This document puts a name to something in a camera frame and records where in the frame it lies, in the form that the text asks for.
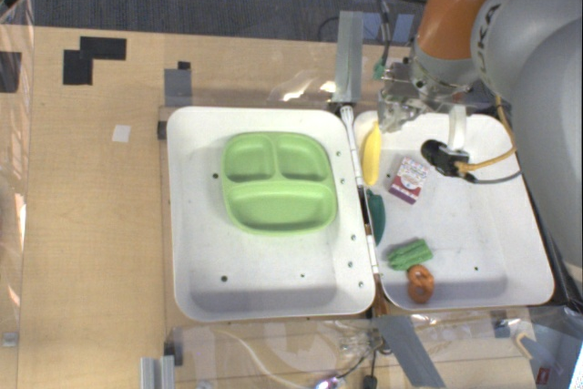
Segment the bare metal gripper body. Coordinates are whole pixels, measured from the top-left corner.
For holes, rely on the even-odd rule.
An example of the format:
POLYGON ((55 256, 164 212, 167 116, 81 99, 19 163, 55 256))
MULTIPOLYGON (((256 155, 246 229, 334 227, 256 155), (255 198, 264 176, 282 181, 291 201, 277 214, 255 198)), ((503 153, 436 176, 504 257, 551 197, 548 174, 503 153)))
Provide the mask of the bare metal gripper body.
POLYGON ((385 70, 383 82, 378 97, 381 115, 418 116, 446 113, 456 105, 468 106, 469 85, 446 81, 418 60, 393 62, 385 70))

